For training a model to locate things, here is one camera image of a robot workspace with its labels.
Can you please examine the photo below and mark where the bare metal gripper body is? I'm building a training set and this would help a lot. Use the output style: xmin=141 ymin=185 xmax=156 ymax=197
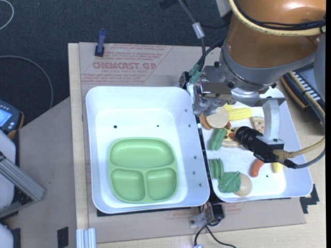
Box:
xmin=198 ymin=65 xmax=277 ymax=104

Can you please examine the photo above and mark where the tan round biscuit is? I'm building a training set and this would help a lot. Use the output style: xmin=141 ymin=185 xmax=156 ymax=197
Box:
xmin=233 ymin=173 xmax=253 ymax=197
xmin=205 ymin=106 xmax=230 ymax=129

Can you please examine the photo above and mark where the brown bread piece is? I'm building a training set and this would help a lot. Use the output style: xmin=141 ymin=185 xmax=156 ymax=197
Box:
xmin=199 ymin=112 xmax=212 ymax=131

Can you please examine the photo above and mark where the yellow corn cob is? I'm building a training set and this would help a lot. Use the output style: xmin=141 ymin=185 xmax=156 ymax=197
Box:
xmin=222 ymin=104 xmax=254 ymax=122

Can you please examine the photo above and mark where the green bean bundle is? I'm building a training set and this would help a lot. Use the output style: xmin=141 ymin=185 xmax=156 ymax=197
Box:
xmin=208 ymin=128 xmax=227 ymax=151
xmin=208 ymin=158 xmax=225 ymax=180

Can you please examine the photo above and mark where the large pizza slice red pepperoni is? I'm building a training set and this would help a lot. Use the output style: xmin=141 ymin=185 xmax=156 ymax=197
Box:
xmin=221 ymin=122 xmax=245 ymax=149

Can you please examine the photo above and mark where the small pizza slice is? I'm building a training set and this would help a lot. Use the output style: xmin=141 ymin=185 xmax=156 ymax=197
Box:
xmin=249 ymin=115 xmax=266 ymax=136

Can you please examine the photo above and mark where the white plastic tray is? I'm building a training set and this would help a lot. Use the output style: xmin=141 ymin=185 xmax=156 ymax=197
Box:
xmin=85 ymin=85 xmax=211 ymax=214
xmin=191 ymin=86 xmax=314 ymax=204

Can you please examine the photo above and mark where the green divided plate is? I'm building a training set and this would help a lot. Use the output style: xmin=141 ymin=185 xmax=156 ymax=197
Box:
xmin=107 ymin=137 xmax=180 ymax=205

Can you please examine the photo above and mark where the orange sausage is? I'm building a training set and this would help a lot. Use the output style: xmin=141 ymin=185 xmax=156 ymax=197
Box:
xmin=249 ymin=159 xmax=265 ymax=178

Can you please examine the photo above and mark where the green lettuce leaf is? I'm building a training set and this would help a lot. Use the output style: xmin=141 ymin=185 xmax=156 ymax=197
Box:
xmin=217 ymin=170 xmax=242 ymax=194

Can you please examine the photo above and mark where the brown cardboard board red print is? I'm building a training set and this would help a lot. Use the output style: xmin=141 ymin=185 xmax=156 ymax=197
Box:
xmin=78 ymin=42 xmax=307 ymax=244

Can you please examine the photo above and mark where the black cylinder on white bracket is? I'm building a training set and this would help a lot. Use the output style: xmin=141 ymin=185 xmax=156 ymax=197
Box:
xmin=234 ymin=99 xmax=285 ymax=163

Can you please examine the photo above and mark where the black block with thin wires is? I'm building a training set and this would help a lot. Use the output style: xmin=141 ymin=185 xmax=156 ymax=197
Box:
xmin=188 ymin=204 xmax=225 ymax=229

